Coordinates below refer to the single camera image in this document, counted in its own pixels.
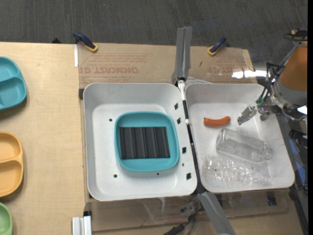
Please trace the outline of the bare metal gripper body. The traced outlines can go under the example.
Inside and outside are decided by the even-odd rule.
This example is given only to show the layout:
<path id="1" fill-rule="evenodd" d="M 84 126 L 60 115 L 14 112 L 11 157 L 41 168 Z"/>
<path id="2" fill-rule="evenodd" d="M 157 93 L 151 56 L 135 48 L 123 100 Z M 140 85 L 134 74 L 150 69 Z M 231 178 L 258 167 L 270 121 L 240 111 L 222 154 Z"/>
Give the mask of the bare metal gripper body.
<path id="1" fill-rule="evenodd" d="M 276 98 L 267 97 L 256 101 L 257 111 L 261 120 L 267 120 L 270 115 L 283 115 L 291 120 L 304 120 L 307 114 L 298 111 L 299 106 L 288 101 L 277 101 Z"/>

